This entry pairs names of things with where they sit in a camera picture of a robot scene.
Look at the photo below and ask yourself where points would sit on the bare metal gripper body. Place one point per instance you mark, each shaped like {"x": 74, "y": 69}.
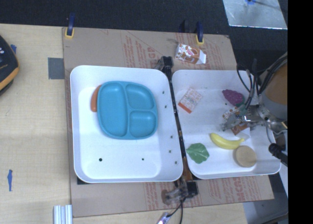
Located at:
{"x": 259, "y": 118}

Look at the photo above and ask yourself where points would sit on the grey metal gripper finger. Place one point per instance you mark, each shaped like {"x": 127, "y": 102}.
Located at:
{"x": 233, "y": 123}
{"x": 242, "y": 114}

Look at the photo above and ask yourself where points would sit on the orange and white carton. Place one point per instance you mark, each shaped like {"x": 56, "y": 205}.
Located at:
{"x": 240, "y": 129}
{"x": 189, "y": 53}

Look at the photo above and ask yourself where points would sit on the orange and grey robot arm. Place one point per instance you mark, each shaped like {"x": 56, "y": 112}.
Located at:
{"x": 277, "y": 88}

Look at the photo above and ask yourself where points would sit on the purple grapes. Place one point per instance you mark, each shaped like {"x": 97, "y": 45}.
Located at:
{"x": 233, "y": 97}

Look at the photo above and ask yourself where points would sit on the yellow banana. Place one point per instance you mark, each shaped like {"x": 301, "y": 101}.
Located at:
{"x": 223, "y": 142}

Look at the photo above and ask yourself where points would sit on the white plastic tray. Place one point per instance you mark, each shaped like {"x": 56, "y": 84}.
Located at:
{"x": 207, "y": 125}
{"x": 117, "y": 159}

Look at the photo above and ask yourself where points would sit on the tan round biscuit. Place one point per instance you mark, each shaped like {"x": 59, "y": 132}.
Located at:
{"x": 245, "y": 156}

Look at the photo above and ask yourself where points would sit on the green lettuce leaf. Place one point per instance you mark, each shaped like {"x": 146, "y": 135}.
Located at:
{"x": 198, "y": 153}

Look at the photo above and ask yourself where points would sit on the orange and white packet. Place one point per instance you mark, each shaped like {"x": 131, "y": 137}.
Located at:
{"x": 190, "y": 100}

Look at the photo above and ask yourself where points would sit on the thin black rod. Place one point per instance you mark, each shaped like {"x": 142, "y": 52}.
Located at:
{"x": 176, "y": 115}

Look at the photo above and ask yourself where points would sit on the blue divided plate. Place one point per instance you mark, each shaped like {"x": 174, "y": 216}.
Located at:
{"x": 122, "y": 110}

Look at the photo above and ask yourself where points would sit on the orange sausage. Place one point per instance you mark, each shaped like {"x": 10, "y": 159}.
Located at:
{"x": 93, "y": 100}

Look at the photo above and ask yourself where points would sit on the brown cardboard board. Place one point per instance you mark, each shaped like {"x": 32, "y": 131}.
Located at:
{"x": 110, "y": 47}

